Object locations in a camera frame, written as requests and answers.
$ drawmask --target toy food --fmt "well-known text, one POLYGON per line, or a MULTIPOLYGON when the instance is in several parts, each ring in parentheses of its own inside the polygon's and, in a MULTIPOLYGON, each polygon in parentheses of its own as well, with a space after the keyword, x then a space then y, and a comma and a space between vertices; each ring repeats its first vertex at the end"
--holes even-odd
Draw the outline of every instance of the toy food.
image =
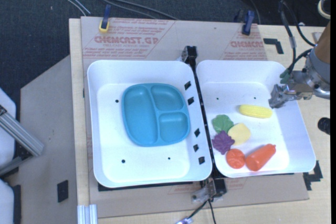
POLYGON ((233 169, 240 169, 245 165, 245 155, 241 150, 233 148, 226 153, 226 161, 233 169))
POLYGON ((232 120, 227 115, 217 115, 216 118, 212 120, 212 125, 216 133, 221 131, 227 131, 233 126, 232 120))
POLYGON ((216 134, 212 141, 212 146, 224 155, 235 142, 225 131, 216 134))
POLYGON ((230 128, 227 133, 235 141, 234 146, 245 143, 251 136, 251 131, 244 123, 238 123, 230 128))
POLYGON ((266 108, 264 106, 258 105, 250 105, 250 104, 242 104, 239 107, 239 111, 241 114, 256 118, 269 118, 272 116, 272 109, 266 108))
POLYGON ((260 149, 252 152, 245 159, 246 166, 252 171, 260 170, 275 154, 276 146, 267 144, 260 149))

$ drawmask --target blue plate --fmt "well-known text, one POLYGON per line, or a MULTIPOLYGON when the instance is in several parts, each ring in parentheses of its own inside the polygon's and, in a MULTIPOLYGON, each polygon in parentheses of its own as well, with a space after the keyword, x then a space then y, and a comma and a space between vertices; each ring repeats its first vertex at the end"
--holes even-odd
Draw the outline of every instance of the blue plate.
POLYGON ((126 132, 140 146, 174 144, 184 140, 190 132, 187 105, 174 86, 133 85, 124 91, 121 104, 126 132))

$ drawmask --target orange toy food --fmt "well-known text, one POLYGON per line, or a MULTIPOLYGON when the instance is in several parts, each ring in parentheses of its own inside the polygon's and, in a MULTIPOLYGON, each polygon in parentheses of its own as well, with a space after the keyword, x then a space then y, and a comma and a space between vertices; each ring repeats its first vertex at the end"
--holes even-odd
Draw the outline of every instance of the orange toy food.
POLYGON ((241 150, 233 148, 226 153, 226 161, 233 169, 239 169, 245 165, 245 155, 241 150))
POLYGON ((260 170, 275 154, 275 145, 267 144, 246 157, 246 166, 252 171, 260 170))

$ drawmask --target wooden table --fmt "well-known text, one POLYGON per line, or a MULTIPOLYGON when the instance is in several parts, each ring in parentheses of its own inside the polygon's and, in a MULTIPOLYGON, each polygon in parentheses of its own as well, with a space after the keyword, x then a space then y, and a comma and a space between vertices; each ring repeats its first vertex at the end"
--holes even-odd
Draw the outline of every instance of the wooden table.
MULTIPOLYGON (((274 45, 265 45, 268 60, 273 60, 287 67, 291 63, 291 48, 286 30, 283 26, 258 26, 262 38, 278 39, 284 54, 277 54, 274 45)), ((312 33, 321 33, 323 27, 302 27, 308 39, 313 40, 312 33)), ((307 45, 299 36, 295 27, 291 30, 297 41, 297 55, 307 50, 307 45)), ((69 21, 70 56, 72 95, 74 107, 74 131, 76 145, 76 174, 78 205, 90 204, 89 179, 87 164, 87 141, 85 125, 85 105, 83 99, 83 69, 81 53, 81 24, 80 19, 69 21)), ((296 65, 300 70, 304 59, 296 65)), ((214 214, 217 223, 331 223, 331 175, 330 175, 330 136, 317 128, 317 122, 322 117, 330 117, 330 101, 313 97, 311 100, 298 101, 306 124, 316 159, 319 161, 323 179, 312 183, 309 200, 295 202, 280 202, 274 204, 237 206, 215 208, 214 214)), ((190 211, 177 211, 162 214, 149 214, 127 217, 99 219, 99 223, 169 223, 173 224, 190 215, 190 211)), ((212 223, 209 209, 203 209, 193 217, 194 223, 212 223)))

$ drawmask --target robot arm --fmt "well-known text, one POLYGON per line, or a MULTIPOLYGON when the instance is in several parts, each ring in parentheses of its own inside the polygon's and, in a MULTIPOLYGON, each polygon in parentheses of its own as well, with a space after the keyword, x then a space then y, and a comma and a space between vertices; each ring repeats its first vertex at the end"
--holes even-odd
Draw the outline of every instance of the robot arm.
POLYGON ((308 100, 313 94, 330 99, 330 22, 305 57, 306 64, 301 71, 292 71, 281 81, 283 85, 274 85, 268 100, 271 108, 280 108, 290 100, 308 100))

